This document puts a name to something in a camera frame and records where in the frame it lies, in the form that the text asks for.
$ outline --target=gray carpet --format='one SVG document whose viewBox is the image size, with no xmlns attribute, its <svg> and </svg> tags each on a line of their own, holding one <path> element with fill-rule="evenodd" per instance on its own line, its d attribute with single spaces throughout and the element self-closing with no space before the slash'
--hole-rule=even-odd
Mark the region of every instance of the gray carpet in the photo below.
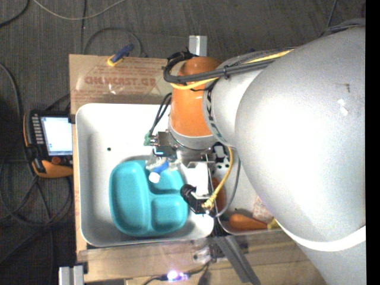
<svg viewBox="0 0 380 285">
<path fill-rule="evenodd" d="M 65 17 L 95 14 L 119 0 L 38 0 Z M 69 92 L 68 55 L 111 55 L 126 43 L 131 56 L 166 58 L 193 34 L 208 37 L 208 55 L 221 61 L 252 50 L 298 46 L 324 30 L 334 0 L 127 0 L 88 20 L 64 20 L 29 0 L 0 0 L 0 63 L 14 77 L 23 111 L 42 109 Z M 338 0 L 330 25 L 363 16 L 366 0 Z M 57 108 L 64 109 L 67 101 Z M 0 69 L 0 158 L 21 136 L 11 83 Z M 22 160 L 20 142 L 9 159 Z M 9 205 L 22 200 L 31 176 L 25 163 L 7 163 L 0 179 Z M 65 205 L 64 179 L 45 180 L 41 191 L 53 213 Z M 0 205 L 0 218 L 7 212 Z M 37 189 L 22 214 L 46 221 Z M 0 261 L 36 229 L 6 219 L 0 224 Z M 1 284 L 57 284 L 59 266 L 75 264 L 74 215 L 46 230 L 0 263 Z"/>
</svg>

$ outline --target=cardboard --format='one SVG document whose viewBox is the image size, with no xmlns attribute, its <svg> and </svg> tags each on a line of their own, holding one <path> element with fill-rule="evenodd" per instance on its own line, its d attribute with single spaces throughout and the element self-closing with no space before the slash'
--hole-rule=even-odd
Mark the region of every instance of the cardboard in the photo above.
<svg viewBox="0 0 380 285">
<path fill-rule="evenodd" d="M 167 59 L 126 57 L 107 64 L 109 56 L 69 55 L 71 120 L 87 103 L 158 105 L 172 86 L 163 79 Z"/>
</svg>

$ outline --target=white tray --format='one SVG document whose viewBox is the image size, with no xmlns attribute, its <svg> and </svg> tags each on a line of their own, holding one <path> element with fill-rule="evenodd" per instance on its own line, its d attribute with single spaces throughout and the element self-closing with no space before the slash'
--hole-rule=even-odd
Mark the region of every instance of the white tray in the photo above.
<svg viewBox="0 0 380 285">
<path fill-rule="evenodd" d="M 76 115 L 80 226 L 84 239 L 96 247 L 136 243 L 193 240 L 208 236 L 214 220 L 189 211 L 180 230 L 157 238 L 130 237 L 113 224 L 109 207 L 109 177 L 126 160 L 148 159 L 151 147 L 143 145 L 159 106 L 155 104 L 90 103 Z M 156 130 L 167 128 L 169 109 Z"/>
</svg>

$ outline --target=teal plate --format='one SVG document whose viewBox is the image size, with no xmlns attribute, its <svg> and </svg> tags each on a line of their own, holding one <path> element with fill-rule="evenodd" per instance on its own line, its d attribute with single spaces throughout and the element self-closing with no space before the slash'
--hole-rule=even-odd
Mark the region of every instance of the teal plate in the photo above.
<svg viewBox="0 0 380 285">
<path fill-rule="evenodd" d="M 179 194 L 181 174 L 165 170 L 158 183 L 148 180 L 144 160 L 118 164 L 109 181 L 109 203 L 116 227 L 130 236 L 162 236 L 182 228 L 188 205 Z"/>
</svg>

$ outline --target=white band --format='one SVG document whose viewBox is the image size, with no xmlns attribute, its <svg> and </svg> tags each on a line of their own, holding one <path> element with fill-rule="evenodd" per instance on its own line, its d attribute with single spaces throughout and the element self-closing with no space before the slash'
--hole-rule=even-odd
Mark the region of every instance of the white band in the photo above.
<svg viewBox="0 0 380 285">
<path fill-rule="evenodd" d="M 362 228 L 351 233 L 350 235 L 339 240 L 334 240 L 332 242 L 313 242 L 311 240 L 305 240 L 305 239 L 302 239 L 301 237 L 298 237 L 292 234 L 290 231 L 286 230 L 279 222 L 277 223 L 284 230 L 284 232 L 287 235 L 289 235 L 298 244 L 304 247 L 307 247 L 309 249 L 318 250 L 318 251 L 327 251 L 327 252 L 342 251 L 342 250 L 354 247 L 366 240 L 366 226 L 365 225 Z"/>
</svg>

